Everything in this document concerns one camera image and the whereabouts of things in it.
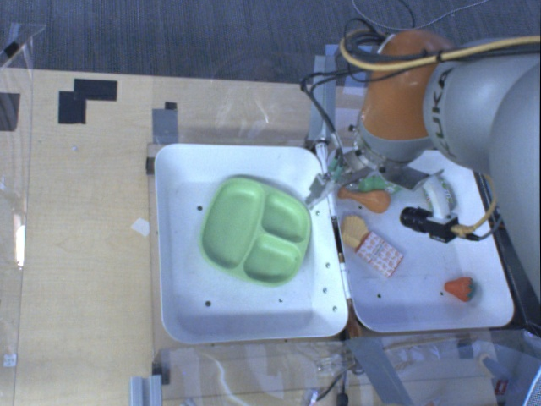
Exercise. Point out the green broccoli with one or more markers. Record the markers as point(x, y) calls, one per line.
point(372, 183)

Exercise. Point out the white plastic tray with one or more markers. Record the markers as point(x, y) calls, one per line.
point(422, 294)
point(236, 311)

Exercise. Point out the green divided plate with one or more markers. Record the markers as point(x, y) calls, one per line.
point(249, 226)

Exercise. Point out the black cylinder on white bracket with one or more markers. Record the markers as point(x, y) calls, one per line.
point(427, 223)

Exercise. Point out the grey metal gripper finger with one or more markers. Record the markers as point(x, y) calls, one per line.
point(317, 190)

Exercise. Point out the white and green can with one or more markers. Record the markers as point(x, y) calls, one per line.
point(448, 195)

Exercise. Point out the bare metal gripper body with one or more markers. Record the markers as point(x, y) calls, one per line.
point(359, 165)

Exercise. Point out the tan biscuit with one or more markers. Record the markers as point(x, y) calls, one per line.
point(351, 228)

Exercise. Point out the orange toy chicken drumstick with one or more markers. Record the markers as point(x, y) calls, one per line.
point(372, 200)

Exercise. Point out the orange carrot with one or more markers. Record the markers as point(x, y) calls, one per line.
point(457, 288)

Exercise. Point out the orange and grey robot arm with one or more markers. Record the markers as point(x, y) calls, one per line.
point(465, 112)

